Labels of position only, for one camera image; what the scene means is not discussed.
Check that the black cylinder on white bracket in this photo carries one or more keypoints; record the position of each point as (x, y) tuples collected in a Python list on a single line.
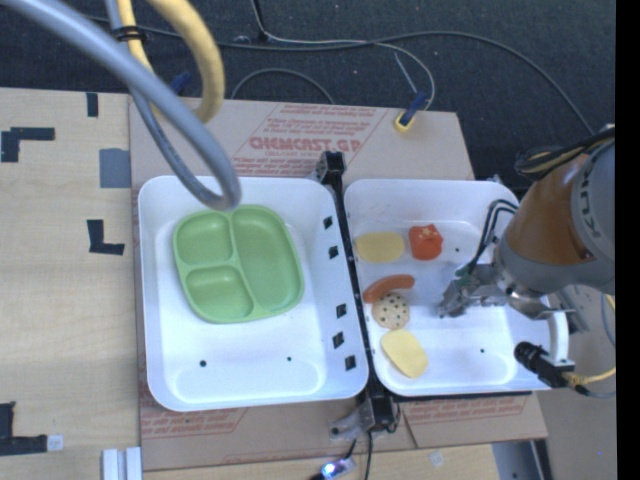
[(542, 360)]

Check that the orange sausage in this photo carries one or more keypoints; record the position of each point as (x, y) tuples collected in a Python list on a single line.
[(390, 284)]

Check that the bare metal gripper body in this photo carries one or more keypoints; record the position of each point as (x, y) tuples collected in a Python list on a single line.
[(492, 288)]

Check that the thin black rod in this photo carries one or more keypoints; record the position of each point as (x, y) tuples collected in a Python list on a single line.
[(356, 288)]

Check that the yellow potato chip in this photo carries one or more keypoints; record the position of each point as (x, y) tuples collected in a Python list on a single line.
[(405, 353), (380, 246)]

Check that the brown cardboard board red print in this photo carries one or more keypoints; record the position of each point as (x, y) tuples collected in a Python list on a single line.
[(400, 140)]

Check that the chocolate chip biscuit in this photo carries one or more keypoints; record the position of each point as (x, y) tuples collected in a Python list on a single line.
[(391, 313)]

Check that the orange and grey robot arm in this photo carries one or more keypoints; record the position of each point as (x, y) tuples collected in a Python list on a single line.
[(555, 218)]

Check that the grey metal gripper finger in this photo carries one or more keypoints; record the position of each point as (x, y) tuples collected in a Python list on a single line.
[(450, 300), (465, 305)]

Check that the green divided plate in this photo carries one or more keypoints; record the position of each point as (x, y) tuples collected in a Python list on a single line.
[(265, 253)]

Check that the red-orange pepper piece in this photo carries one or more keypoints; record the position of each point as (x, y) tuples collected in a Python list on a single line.
[(426, 243)]

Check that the white plastic tray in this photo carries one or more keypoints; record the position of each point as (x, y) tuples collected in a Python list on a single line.
[(460, 363), (250, 358)]

